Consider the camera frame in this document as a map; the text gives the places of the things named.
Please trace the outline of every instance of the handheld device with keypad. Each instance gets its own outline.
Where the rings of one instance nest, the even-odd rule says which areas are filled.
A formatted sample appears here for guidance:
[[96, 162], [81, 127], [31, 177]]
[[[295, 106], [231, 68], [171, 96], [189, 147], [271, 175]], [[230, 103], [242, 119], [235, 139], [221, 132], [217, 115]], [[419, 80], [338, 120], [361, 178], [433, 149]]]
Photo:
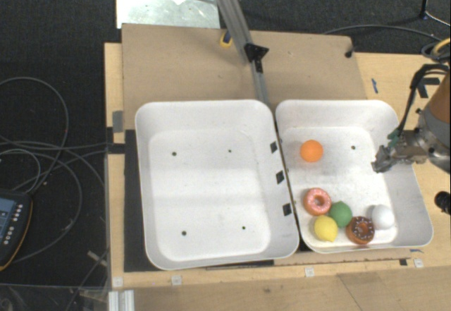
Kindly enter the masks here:
[[30, 224], [32, 199], [26, 193], [0, 190], [0, 271], [22, 245]]

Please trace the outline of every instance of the display screen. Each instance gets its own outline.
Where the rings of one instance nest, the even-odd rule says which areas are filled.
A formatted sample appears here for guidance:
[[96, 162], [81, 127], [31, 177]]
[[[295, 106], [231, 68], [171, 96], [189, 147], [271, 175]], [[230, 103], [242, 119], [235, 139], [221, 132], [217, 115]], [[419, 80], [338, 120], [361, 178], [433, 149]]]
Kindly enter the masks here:
[[15, 205], [16, 203], [12, 200], [0, 198], [0, 240], [8, 229], [9, 219]]

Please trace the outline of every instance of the black knob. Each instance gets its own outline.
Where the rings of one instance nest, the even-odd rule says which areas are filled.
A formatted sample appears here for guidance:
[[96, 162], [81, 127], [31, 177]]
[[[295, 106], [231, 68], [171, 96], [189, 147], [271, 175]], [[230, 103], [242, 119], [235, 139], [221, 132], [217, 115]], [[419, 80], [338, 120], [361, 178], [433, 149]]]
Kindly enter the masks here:
[[437, 193], [434, 202], [438, 208], [444, 211], [444, 213], [450, 214], [451, 194], [442, 190], [441, 192]]

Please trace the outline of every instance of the yellow cable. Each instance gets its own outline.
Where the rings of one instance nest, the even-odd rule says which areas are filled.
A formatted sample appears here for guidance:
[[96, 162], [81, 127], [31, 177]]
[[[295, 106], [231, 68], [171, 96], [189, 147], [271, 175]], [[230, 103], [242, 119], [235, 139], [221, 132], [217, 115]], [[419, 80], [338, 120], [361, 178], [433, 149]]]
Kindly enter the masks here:
[[437, 43], [434, 48], [432, 48], [431, 54], [434, 56], [439, 56], [439, 51], [442, 49], [445, 45], [448, 45], [450, 43], [450, 38], [447, 38], [445, 40], [442, 40], [441, 42]]

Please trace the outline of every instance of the wooden table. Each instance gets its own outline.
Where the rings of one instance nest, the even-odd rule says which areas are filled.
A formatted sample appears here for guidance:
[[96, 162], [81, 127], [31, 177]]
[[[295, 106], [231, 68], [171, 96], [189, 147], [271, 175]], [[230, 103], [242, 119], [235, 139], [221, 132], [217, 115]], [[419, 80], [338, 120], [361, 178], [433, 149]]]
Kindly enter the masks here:
[[[422, 56], [354, 53], [366, 97], [389, 103], [401, 117], [414, 71], [427, 62]], [[107, 126], [113, 112], [123, 109], [122, 45], [105, 45]], [[376, 82], [377, 93], [373, 83]], [[432, 94], [434, 87], [428, 87]], [[417, 97], [412, 109], [427, 99]], [[412, 112], [406, 129], [413, 128]], [[114, 142], [124, 141], [114, 133]], [[111, 279], [114, 289], [135, 289], [136, 310], [420, 310], [450, 306], [447, 284], [451, 278], [450, 218], [434, 205], [435, 194], [450, 190], [450, 177], [433, 165], [414, 170], [434, 227], [432, 242], [418, 250], [404, 250], [399, 259], [318, 263], [247, 269], [188, 269], [176, 272], [124, 272], [123, 208], [124, 156], [108, 156], [109, 238]], [[424, 268], [415, 267], [420, 259]], [[306, 277], [313, 267], [315, 277]], [[181, 276], [182, 286], [172, 286]]]

